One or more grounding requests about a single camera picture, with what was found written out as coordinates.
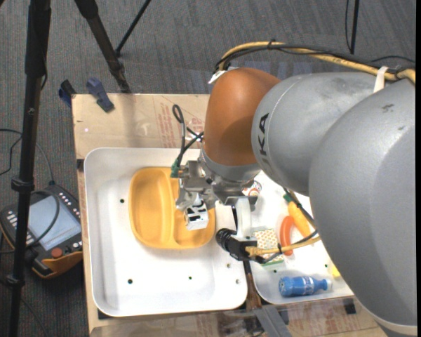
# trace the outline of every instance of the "metal bracket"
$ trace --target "metal bracket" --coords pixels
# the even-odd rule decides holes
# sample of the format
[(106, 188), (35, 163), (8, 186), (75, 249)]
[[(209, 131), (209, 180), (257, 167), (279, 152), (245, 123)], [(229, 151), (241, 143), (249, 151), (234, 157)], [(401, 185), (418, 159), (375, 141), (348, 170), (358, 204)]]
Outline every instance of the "metal bracket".
[(269, 337), (292, 337), (286, 323), (273, 305), (265, 305), (253, 310)]

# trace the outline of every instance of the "orange object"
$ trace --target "orange object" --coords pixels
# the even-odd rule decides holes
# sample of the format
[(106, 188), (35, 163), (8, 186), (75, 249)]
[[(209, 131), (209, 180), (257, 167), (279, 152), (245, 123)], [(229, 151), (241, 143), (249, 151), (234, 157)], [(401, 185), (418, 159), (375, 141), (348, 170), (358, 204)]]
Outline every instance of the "orange object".
[(129, 187), (129, 215), (135, 237), (158, 249), (194, 249), (207, 244), (215, 231), (215, 209), (201, 230), (188, 230), (184, 212), (176, 209), (178, 179), (170, 167), (145, 167), (136, 171)]
[[(281, 246), (290, 246), (292, 244), (291, 241), (291, 230), (293, 227), (293, 218), (291, 216), (286, 216), (282, 220), (281, 229), (279, 230), (279, 240), (281, 242)], [(293, 255), (293, 250), (288, 250), (283, 253), (286, 256)]]
[(302, 213), (301, 209), (296, 206), (294, 201), (288, 203), (288, 214), (292, 216), (293, 222), (295, 223), (296, 228), (301, 233), (303, 237), (310, 235), (310, 226), (309, 221), (307, 221), (306, 216)]
[(32, 268), (33, 271), (43, 279), (52, 279), (70, 270), (72, 266), (75, 266), (79, 261), (83, 259), (83, 251), (75, 251), (72, 253), (63, 254), (62, 256), (59, 256), (55, 251), (55, 255), (57, 257), (44, 258), (42, 260), (42, 263), (53, 271), (52, 273), (44, 276), (34, 267)]
[(277, 77), (252, 67), (221, 75), (209, 96), (204, 124), (204, 152), (225, 166), (257, 162), (251, 146), (251, 127), (259, 102), (277, 83)]

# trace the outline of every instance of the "gray carpet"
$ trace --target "gray carpet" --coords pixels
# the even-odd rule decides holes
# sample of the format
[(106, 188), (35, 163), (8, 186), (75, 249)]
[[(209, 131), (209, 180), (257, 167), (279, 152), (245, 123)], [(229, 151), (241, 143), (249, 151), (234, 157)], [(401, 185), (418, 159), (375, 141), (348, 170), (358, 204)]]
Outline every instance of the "gray carpet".
[[(145, 0), (96, 0), (103, 25), (117, 47)], [(0, 128), (22, 130), (25, 99), (25, 46), (29, 0), (5, 0), (0, 8)], [(77, 192), (72, 112), (58, 97), (68, 79), (76, 92), (97, 77), (109, 93), (120, 92), (86, 20), (74, 0), (51, 0), (46, 85), (42, 90), (37, 141), (46, 153), (57, 184)], [(210, 93), (207, 81), (229, 49), (252, 41), (322, 46), (348, 53), (354, 0), (152, 0), (121, 49), (126, 79), (134, 93)], [(398, 55), (415, 60), (416, 0), (360, 0), (355, 55), (372, 60)], [(383, 60), (407, 66), (404, 59)], [(263, 51), (240, 57), (233, 66), (251, 66), (281, 79), (304, 72), (338, 71), (336, 65), (306, 56)], [(0, 172), (9, 165), (17, 134), (0, 132)], [(18, 174), (20, 144), (11, 171), (0, 176), (0, 211), (16, 203), (11, 176)], [(36, 188), (51, 179), (36, 152)], [(11, 273), (13, 255), (3, 255), (0, 275)], [(79, 264), (62, 277), (42, 280), (26, 269), (22, 297), (49, 336), (88, 335), (83, 270)], [(11, 293), (0, 284), (0, 336), (7, 336)], [(33, 314), (22, 305), (21, 336), (43, 336)]]

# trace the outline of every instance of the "connector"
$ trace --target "connector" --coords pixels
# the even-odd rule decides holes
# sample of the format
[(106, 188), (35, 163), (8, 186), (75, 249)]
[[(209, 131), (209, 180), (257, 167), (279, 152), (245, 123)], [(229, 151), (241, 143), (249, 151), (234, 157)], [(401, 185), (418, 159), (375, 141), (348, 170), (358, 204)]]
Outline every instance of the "connector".
[(283, 198), (287, 201), (287, 204), (293, 201), (292, 197), (289, 194), (285, 194)]
[(171, 174), (170, 177), (172, 178), (178, 178), (180, 173), (180, 167), (178, 166), (178, 159), (173, 162), (173, 165), (171, 165)]

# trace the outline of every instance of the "yellow bowl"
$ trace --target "yellow bowl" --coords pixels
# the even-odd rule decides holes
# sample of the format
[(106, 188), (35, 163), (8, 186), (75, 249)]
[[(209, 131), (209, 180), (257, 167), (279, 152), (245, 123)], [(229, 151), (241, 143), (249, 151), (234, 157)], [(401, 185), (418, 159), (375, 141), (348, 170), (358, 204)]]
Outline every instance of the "yellow bowl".
[(135, 172), (129, 188), (129, 216), (135, 237), (158, 249), (193, 249), (207, 244), (215, 231), (215, 211), (201, 230), (188, 230), (184, 212), (176, 209), (178, 179), (168, 167), (146, 167)]

